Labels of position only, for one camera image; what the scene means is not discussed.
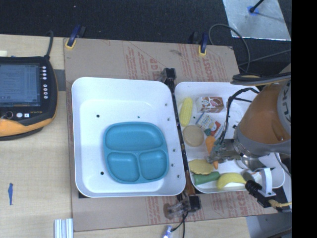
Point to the white blue and red carton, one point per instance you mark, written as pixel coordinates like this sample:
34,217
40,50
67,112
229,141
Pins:
206,123

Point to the black cylinder on white bracket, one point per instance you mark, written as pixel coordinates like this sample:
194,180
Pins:
265,197

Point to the brown and white carton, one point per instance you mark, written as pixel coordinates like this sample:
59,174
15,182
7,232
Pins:
210,104

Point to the yellow banana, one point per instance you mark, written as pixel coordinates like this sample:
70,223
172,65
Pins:
230,178

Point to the brown cardboard board red print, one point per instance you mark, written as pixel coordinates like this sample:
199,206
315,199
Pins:
148,56

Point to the thin black and white rod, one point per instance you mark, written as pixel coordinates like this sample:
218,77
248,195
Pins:
180,137

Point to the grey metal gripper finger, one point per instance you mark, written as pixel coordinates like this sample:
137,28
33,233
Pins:
211,159
221,159

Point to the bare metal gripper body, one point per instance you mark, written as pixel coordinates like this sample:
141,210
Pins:
231,152

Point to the green cucumber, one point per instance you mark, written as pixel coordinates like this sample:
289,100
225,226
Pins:
205,178

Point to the white plastic tray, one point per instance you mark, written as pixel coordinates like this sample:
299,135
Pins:
91,137
230,165

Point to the yellow wavy round biscuit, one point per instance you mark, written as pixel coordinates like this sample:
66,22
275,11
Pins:
200,166

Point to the tan round biscuit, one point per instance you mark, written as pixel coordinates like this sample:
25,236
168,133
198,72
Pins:
193,136

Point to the blue divided plate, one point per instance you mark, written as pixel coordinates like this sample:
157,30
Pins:
135,152

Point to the orange carrot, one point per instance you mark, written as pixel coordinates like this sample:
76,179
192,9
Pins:
210,142

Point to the yellow corn cob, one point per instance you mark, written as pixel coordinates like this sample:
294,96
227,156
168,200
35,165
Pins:
185,111

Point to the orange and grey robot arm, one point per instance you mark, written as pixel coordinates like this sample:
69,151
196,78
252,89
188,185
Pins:
262,118

